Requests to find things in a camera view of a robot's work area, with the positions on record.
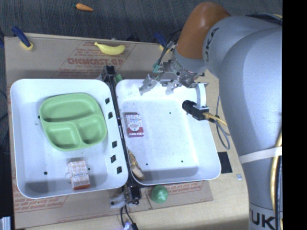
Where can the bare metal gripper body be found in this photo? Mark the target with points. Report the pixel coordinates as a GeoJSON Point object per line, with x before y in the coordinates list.
{"type": "Point", "coordinates": [178, 74]}

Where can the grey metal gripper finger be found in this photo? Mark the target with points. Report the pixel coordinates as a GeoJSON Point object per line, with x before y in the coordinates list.
{"type": "Point", "coordinates": [146, 85]}
{"type": "Point", "coordinates": [170, 87]}

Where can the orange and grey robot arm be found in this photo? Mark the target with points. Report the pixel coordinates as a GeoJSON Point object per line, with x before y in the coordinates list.
{"type": "Point", "coordinates": [244, 85]}

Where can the red and white carton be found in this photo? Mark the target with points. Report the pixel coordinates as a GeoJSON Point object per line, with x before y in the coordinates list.
{"type": "Point", "coordinates": [134, 124]}

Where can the white plastic tray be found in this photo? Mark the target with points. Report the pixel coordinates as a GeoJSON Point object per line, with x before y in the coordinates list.
{"type": "Point", "coordinates": [48, 174]}
{"type": "Point", "coordinates": [168, 138]}

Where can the thin black rod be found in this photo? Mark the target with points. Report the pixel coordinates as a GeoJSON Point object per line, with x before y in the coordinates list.
{"type": "Point", "coordinates": [119, 128]}

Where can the yellow banana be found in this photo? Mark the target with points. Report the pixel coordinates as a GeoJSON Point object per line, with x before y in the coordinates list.
{"type": "Point", "coordinates": [110, 48]}

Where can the beige toy bread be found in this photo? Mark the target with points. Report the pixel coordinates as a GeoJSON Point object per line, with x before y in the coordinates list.
{"type": "Point", "coordinates": [135, 165]}

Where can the green divided plate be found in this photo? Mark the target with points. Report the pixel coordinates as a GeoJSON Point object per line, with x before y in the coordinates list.
{"type": "Point", "coordinates": [72, 121]}

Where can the brown cardboard board red print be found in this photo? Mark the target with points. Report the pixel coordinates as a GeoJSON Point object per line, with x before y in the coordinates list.
{"type": "Point", "coordinates": [60, 56]}

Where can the orange carrot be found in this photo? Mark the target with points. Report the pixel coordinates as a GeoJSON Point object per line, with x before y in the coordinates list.
{"type": "Point", "coordinates": [84, 7]}

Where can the orange and white carton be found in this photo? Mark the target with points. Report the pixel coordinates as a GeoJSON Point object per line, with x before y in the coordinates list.
{"type": "Point", "coordinates": [78, 175]}

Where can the black cylinder on white bracket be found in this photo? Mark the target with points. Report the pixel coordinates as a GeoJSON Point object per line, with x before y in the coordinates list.
{"type": "Point", "coordinates": [195, 109]}

